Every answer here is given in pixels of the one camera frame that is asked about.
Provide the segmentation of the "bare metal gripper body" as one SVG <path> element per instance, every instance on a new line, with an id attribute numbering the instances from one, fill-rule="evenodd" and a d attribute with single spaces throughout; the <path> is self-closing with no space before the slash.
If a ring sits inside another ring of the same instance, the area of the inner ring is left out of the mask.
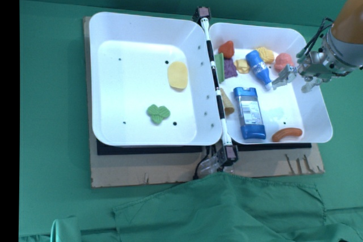
<path id="1" fill-rule="evenodd" d="M 317 51 L 297 54 L 298 72 L 306 80 L 320 79 L 322 82 L 329 82 L 332 78 L 345 77 L 354 71 L 330 50 L 318 49 Z"/>

